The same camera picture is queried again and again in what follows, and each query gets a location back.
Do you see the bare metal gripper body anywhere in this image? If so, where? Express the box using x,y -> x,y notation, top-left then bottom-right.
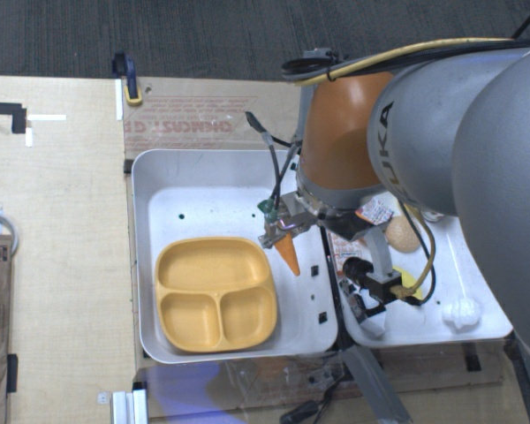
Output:
264,191 -> 333,243

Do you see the orange toy carrot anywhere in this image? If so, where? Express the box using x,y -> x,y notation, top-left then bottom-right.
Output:
273,231 -> 302,277

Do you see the red and white carton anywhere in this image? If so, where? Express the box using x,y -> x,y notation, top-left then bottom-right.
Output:
328,231 -> 374,278

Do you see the thin black rod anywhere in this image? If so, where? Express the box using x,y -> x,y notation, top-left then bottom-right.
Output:
319,225 -> 351,349

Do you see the yellow divided plate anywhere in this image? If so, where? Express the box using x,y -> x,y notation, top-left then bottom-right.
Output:
154,236 -> 279,354

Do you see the white plastic tray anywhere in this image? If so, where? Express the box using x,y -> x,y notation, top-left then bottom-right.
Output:
130,148 -> 339,366
321,191 -> 514,350

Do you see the red and white packet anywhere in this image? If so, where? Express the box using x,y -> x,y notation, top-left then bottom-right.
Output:
354,196 -> 396,227

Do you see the black and white packet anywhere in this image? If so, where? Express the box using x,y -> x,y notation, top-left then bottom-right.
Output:
338,277 -> 389,338

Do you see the tan round biscuit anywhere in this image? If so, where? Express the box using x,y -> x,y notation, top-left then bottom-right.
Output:
383,215 -> 422,254

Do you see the brown cardboard board red print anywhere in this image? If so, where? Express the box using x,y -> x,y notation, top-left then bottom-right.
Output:
122,75 -> 516,420

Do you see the white crumpled plastic piece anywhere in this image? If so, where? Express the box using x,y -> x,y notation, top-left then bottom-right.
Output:
441,297 -> 482,329

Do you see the black cylinder on white bracket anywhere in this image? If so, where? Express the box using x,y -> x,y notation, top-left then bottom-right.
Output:
341,225 -> 404,305

